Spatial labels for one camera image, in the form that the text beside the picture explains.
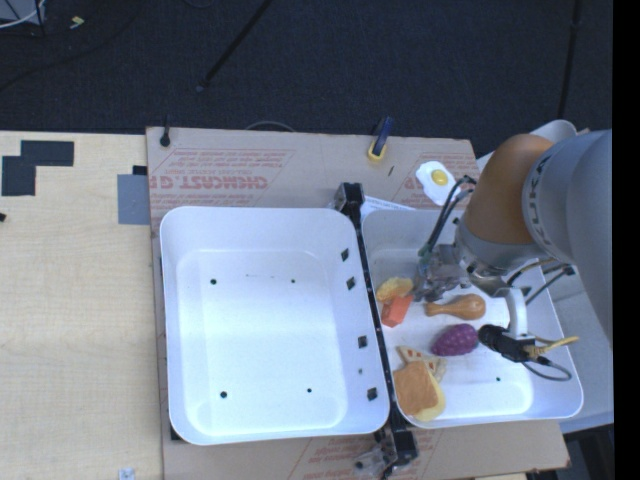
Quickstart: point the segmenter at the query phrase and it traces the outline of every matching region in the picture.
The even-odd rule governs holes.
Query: toy food
[[[400,345],[398,347],[398,352],[405,364],[412,363],[414,361],[423,361],[435,379],[438,382],[442,380],[444,372],[447,369],[447,360],[444,357],[429,356],[415,348],[407,347],[406,345]]]
[[[404,297],[394,297],[390,302],[386,302],[382,307],[380,320],[387,327],[395,327],[401,324],[407,315],[409,306],[413,302],[413,295],[405,295]]]
[[[390,277],[376,290],[376,299],[382,303],[391,302],[394,297],[404,297],[413,290],[413,281],[408,277]]]
[[[482,318],[486,311],[487,303],[475,293],[462,295],[448,304],[427,303],[427,316],[447,314],[462,320],[476,320]]]
[[[470,324],[448,327],[431,347],[437,356],[461,356],[478,346],[478,331]]]
[[[405,414],[426,422],[444,411],[444,393],[424,361],[412,361],[393,372],[393,382]]]

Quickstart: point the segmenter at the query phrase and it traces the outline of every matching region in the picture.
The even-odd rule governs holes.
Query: orange toy
[[[387,327],[395,327],[401,324],[413,301],[413,295],[394,297],[382,307],[382,323]]]

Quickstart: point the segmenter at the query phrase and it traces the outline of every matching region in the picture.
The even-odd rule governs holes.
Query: white tray
[[[371,433],[389,397],[355,228],[181,207],[160,226],[169,414],[199,445]]]
[[[380,210],[367,215],[362,232],[374,287],[390,277],[414,277],[417,251],[431,234],[438,215],[439,210]],[[460,215],[459,211],[452,213],[439,243],[452,243],[455,230],[451,221]],[[537,268],[525,272],[517,285],[531,286],[536,290],[544,282],[542,271]],[[487,302],[485,315],[466,323],[476,329],[487,323],[501,327],[509,325],[504,299],[492,299],[473,287],[447,292],[438,302],[445,303],[463,293],[476,293]],[[527,319],[530,334],[552,340],[564,337],[546,291],[528,306]],[[404,364],[397,352],[399,345],[428,354],[433,341],[445,327],[462,322],[451,315],[428,317],[424,302],[413,302],[402,324],[394,328],[382,326],[391,369],[399,369]],[[552,349],[545,357],[568,369],[572,374],[571,380],[543,379],[522,364],[511,362],[482,344],[468,354],[448,357],[440,383],[446,398],[444,412],[428,423],[405,417],[423,428],[571,417],[582,407],[583,392],[569,348]],[[534,367],[545,375],[562,377],[557,370],[540,365]]]

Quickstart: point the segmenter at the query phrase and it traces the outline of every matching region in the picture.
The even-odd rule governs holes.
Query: white cable
[[[42,6],[44,5],[44,3],[46,1],[47,0],[40,0],[40,2],[38,3],[38,9],[42,8]],[[9,28],[9,27],[13,27],[15,25],[19,25],[20,23],[24,23],[25,21],[28,21],[31,18],[33,18],[37,14],[38,9],[34,9],[29,14],[27,14],[26,16],[23,16],[19,20],[11,21],[9,23],[3,23],[2,25],[0,25],[0,28]]]

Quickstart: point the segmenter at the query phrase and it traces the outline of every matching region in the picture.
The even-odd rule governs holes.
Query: cardboard
[[[147,129],[162,449],[166,479],[358,479],[354,459],[375,444],[373,436],[323,437],[201,447],[172,439],[167,404],[166,342],[158,228],[172,208],[331,205],[343,182],[362,183],[366,196],[413,208],[437,208],[415,172],[442,162],[459,178],[477,178],[469,141],[389,137],[384,158],[373,162],[371,136],[172,128]],[[462,209],[465,201],[458,208]],[[568,464],[555,421],[502,423],[446,430],[414,430],[419,457],[393,478],[446,480]]]

